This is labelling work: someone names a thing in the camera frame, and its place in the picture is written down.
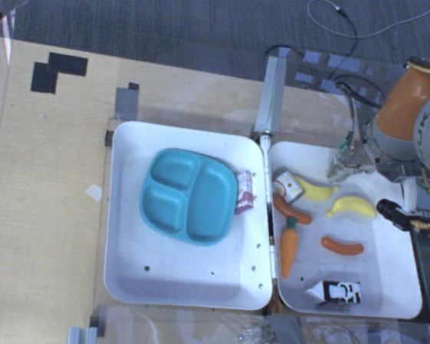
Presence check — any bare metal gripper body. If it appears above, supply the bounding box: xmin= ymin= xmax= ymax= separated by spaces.
xmin=343 ymin=140 xmax=430 ymax=188

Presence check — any yellow banana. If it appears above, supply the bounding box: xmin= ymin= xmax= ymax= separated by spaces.
xmin=290 ymin=175 xmax=341 ymax=205
xmin=326 ymin=193 xmax=379 ymax=224

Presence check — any white and orange can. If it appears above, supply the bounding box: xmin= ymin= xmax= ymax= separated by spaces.
xmin=270 ymin=169 xmax=307 ymax=207

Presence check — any orange sausage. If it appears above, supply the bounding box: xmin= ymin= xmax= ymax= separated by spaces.
xmin=270 ymin=195 xmax=316 ymax=227
xmin=319 ymin=235 xmax=366 ymax=259

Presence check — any orange carrot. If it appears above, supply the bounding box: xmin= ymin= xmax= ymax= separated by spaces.
xmin=275 ymin=216 xmax=303 ymax=282

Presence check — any white and maroon packet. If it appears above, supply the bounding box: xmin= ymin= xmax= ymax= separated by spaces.
xmin=232 ymin=169 xmax=260 ymax=218

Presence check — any white plastic tray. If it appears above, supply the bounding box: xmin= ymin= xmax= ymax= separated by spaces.
xmin=94 ymin=118 xmax=291 ymax=321
xmin=251 ymin=138 xmax=430 ymax=328

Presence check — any black and white carton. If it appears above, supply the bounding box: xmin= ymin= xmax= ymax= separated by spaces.
xmin=304 ymin=276 xmax=364 ymax=313

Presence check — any teal divided plate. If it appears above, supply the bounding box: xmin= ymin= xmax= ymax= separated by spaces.
xmin=136 ymin=144 xmax=243 ymax=251

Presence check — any black cylinder on white bracket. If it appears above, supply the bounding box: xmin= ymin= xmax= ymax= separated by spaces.
xmin=373 ymin=173 xmax=430 ymax=235

